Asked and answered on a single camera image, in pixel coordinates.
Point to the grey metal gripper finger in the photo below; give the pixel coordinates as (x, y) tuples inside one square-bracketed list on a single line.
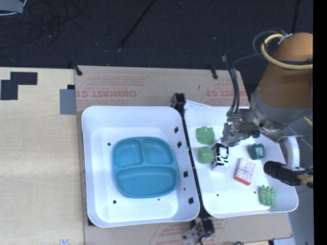
[(237, 139), (226, 134)]

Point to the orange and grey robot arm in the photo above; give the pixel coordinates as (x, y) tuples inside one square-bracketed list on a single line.
[(286, 85)]

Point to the white printed paper sheet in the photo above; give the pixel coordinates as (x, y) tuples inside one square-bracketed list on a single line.
[(196, 104)]

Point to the dark green toy pepper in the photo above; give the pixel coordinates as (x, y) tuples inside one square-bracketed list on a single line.
[(256, 152)]

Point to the orange and white packet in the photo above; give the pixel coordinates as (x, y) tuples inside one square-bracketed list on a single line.
[(245, 172)]

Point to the black and white carton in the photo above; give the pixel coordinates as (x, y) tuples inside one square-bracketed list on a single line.
[(221, 162)]

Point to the black cylinder on white bracket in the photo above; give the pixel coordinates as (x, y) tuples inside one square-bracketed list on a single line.
[(279, 172)]

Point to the brown cardboard board red print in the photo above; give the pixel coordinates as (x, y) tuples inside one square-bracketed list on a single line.
[(143, 91)]

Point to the light green toy pepper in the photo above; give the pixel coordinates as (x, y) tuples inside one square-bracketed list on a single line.
[(205, 155)]

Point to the blue divided plate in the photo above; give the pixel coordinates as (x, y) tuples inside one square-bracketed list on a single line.
[(145, 177)]

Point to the green toy pea pods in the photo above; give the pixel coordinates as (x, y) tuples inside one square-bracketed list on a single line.
[(267, 195)]

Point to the white plastic tray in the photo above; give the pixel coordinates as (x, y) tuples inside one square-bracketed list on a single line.
[(102, 162), (230, 200)]

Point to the light green toy lettuce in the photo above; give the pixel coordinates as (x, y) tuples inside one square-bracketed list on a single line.
[(205, 135)]

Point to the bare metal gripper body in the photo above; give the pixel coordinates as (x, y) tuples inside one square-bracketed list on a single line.
[(247, 124)]

